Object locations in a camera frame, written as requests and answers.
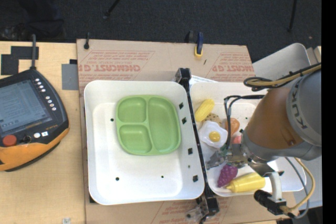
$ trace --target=dark floor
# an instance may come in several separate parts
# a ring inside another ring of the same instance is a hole
[[[321,45],[322,0],[57,0],[66,20],[67,40],[95,39],[184,42],[192,30],[204,43],[247,45],[253,62],[293,43]],[[16,0],[1,0],[1,24],[21,21]]]

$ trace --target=table surface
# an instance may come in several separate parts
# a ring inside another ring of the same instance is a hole
[[[10,55],[13,46],[29,47],[31,44],[30,42],[0,42],[0,55]],[[62,223],[67,219],[71,224],[86,223],[88,201],[85,192],[88,190],[86,178],[83,176],[86,166],[83,164],[87,160],[83,158],[82,151],[86,145],[82,144],[80,94],[78,90],[62,88],[61,72],[62,66],[67,66],[71,60],[77,59],[77,44],[39,42],[38,47],[37,69],[52,82],[63,100],[69,117],[70,131],[55,150],[39,161],[14,172],[0,172],[2,186],[0,218],[3,223]],[[19,60],[19,72],[29,69],[30,64],[31,60]],[[291,193],[287,193],[284,197],[294,202]],[[245,202],[245,199],[245,197],[236,198],[233,199],[233,203],[239,204],[239,201]],[[99,213],[101,205],[95,206]],[[139,210],[147,208],[147,205],[139,208]],[[259,214],[265,217],[263,209],[260,208]],[[269,220],[259,222],[260,224],[274,224],[276,223],[274,219],[286,218],[285,216],[275,217],[268,212],[265,214]],[[107,222],[112,223],[113,220],[87,223]]]

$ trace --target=button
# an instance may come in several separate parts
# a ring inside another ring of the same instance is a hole
[[[16,145],[16,136],[14,134],[9,134],[2,139],[2,142],[5,146],[15,146]]]

